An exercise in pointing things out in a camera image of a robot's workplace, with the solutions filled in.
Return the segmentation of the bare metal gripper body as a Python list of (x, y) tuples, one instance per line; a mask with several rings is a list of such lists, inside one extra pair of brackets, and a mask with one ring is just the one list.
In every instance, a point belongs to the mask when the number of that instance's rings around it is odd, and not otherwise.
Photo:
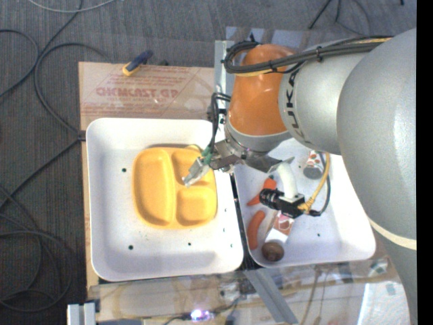
[(214, 145), (210, 159), (211, 169), (230, 171), (235, 165), (246, 165), (264, 173), (275, 171), (284, 160), (269, 156), (268, 152), (257, 152), (232, 140), (221, 140)]

